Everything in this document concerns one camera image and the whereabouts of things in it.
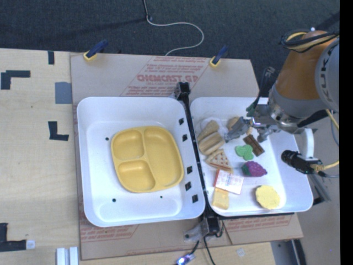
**cardboard sheet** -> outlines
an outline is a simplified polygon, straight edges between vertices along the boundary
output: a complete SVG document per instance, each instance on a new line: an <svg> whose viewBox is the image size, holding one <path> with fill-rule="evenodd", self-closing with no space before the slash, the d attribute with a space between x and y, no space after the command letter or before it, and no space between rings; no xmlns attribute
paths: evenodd
<svg viewBox="0 0 353 265"><path fill-rule="evenodd" d="M224 59L218 67L208 58L99 54L86 62L71 55L74 140L79 197L81 259L96 259L193 248L184 231L198 219L99 228L85 218L77 134L77 104L91 96L170 96L178 82L189 82L190 101L197 97L254 97L258 85L250 60ZM302 237L294 215L240 218L224 222L226 233L209 240L208 246L228 246Z"/></svg>

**white cable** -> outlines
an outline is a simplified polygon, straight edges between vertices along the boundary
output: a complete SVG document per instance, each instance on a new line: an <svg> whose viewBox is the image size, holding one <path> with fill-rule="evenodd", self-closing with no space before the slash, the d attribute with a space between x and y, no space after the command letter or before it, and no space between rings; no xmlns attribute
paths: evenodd
<svg viewBox="0 0 353 265"><path fill-rule="evenodd" d="M198 47L202 42L204 42L204 32L195 24L191 24L191 23L187 23L187 22L177 22L177 23L170 23L170 24L155 24L152 23L149 19L148 19L148 10L147 10L147 5L146 5L146 0L143 0L143 5L145 7L145 11L146 11L146 20L150 25L154 25L155 27L168 27L170 25L177 25L177 24L186 24L186 25L191 25L193 27L195 27L202 35L201 41L199 43L197 43L196 45L193 46L186 46L186 47L180 47L180 48L175 48L170 50L169 52L166 53L166 56L168 56L170 53L177 51L177 50L182 50L182 49L190 49L190 48L195 48Z"/></svg>

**blue clamp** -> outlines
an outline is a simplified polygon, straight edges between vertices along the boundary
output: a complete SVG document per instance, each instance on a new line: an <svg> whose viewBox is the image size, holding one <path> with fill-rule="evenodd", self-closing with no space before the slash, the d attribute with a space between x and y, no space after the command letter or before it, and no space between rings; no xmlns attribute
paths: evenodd
<svg viewBox="0 0 353 265"><path fill-rule="evenodd" d="M86 61L91 61L97 57L97 53L102 52L104 48L108 46L108 41L106 39L100 41L94 45L89 51L83 54Z"/></svg>
<svg viewBox="0 0 353 265"><path fill-rule="evenodd" d="M222 49L218 52L217 56L214 56L210 60L210 65L211 67L215 68L220 64L221 58L228 52L228 46L225 45L222 47Z"/></svg>

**yellow plate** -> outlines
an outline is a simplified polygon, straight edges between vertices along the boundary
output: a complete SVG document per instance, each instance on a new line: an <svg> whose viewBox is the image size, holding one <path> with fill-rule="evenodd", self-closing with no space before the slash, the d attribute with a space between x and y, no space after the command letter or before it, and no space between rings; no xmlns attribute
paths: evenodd
<svg viewBox="0 0 353 265"><path fill-rule="evenodd" d="M117 132L111 141L115 172L122 186L136 193L180 183L184 167L172 134L160 126Z"/></svg>

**bread slice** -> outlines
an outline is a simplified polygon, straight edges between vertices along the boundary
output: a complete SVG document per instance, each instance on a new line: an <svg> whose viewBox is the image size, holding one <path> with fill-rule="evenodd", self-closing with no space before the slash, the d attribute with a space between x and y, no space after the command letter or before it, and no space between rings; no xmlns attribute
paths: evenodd
<svg viewBox="0 0 353 265"><path fill-rule="evenodd" d="M224 152L224 149L218 149L210 154L206 159L206 163L216 169L222 169L233 173L233 168Z"/></svg>
<svg viewBox="0 0 353 265"><path fill-rule="evenodd" d="M199 149L202 154L209 155L225 143L226 142L223 137L218 133L218 131L215 131L199 142Z"/></svg>
<svg viewBox="0 0 353 265"><path fill-rule="evenodd" d="M227 128L229 131L232 130L232 126L236 124L236 122L239 120L239 117L233 117L232 119L229 119Z"/></svg>
<svg viewBox="0 0 353 265"><path fill-rule="evenodd" d="M209 136L210 134L213 134L215 131L217 131L220 128L220 126L217 124L215 120L211 120L207 123L205 128L200 132L200 134L197 136L197 140L201 141L205 137Z"/></svg>

